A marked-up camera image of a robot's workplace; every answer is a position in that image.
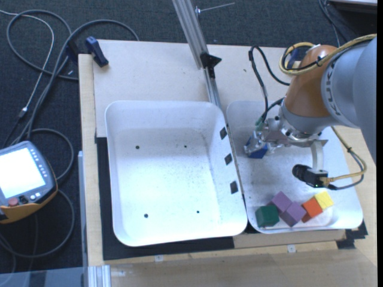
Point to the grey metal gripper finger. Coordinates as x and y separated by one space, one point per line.
252 144
263 142

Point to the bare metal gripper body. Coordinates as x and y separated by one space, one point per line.
279 134

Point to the white plastic tray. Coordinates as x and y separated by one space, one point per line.
269 178
167 175

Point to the blue cube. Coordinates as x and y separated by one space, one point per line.
258 153

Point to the pale wood board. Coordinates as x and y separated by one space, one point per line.
149 76

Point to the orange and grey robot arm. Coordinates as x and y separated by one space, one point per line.
344 85

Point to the green cube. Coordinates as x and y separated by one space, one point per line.
267 216

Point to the orange cube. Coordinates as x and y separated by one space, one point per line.
311 209

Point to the black cylinder on white bracket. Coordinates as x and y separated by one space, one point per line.
311 175

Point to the purple cube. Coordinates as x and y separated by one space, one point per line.
282 201
294 213

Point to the yellow cube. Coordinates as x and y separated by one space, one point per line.
324 199

